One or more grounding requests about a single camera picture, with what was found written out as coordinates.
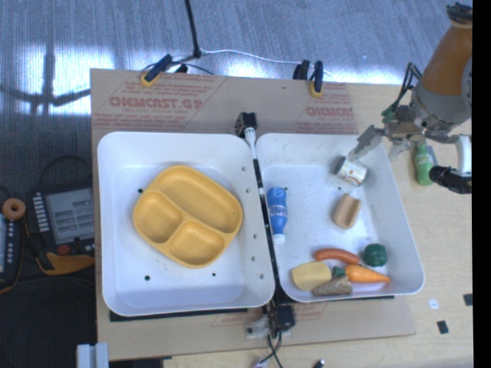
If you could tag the brown toy doughnut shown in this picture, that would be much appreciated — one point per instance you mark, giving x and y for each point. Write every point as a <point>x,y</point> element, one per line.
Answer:
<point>7,208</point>

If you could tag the tan toy bread bun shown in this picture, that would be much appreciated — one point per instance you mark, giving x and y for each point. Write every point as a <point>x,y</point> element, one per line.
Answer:
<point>346,211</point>

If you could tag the green plastic bottle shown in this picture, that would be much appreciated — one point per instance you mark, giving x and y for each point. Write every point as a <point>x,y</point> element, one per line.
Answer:
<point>424,167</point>

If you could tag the black cylinder on white bracket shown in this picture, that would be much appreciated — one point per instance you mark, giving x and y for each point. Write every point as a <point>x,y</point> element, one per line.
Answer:
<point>452,178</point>

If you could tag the pale yellow toy food piece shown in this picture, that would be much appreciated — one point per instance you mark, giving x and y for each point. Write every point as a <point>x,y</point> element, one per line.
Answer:
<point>310,275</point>

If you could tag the white plastic tray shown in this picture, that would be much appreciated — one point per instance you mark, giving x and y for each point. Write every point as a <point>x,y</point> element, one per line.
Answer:
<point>310,167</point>
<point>126,282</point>

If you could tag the orange red toy sausage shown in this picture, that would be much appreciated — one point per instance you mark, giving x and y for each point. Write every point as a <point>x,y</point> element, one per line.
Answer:
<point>337,255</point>

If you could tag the blue plastic bottle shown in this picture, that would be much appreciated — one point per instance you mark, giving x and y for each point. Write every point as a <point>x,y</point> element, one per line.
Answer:
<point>277,209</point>

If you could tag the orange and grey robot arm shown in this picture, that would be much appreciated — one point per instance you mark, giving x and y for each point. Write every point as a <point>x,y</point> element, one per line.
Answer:
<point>447,60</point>

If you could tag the thin black and white rod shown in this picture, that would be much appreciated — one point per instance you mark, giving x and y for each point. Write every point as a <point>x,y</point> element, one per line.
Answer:
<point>258,169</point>

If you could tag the brown speckled toy wedge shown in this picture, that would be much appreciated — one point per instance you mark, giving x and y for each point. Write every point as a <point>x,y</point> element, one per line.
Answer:
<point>333,288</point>

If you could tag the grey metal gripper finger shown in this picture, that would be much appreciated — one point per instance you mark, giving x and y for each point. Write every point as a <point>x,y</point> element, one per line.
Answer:
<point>398,148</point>
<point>367,141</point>

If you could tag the brown cardboard board red print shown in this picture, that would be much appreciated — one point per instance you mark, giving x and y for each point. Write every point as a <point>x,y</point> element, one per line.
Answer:
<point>268,98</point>

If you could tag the small white can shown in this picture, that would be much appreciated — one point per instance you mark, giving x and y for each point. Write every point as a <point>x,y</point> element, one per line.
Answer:
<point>352,171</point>

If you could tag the yellow divided plate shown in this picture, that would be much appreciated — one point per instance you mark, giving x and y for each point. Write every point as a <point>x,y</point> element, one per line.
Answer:
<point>192,205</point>

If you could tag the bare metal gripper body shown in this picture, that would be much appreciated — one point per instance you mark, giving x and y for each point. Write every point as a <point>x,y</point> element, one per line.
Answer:
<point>404,125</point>

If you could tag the green toy broccoli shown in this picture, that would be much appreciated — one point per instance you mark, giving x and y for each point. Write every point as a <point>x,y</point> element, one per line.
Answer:
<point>375,255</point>

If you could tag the orange toy carrot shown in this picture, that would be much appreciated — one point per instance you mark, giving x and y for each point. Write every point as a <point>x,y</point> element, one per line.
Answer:
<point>364,274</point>

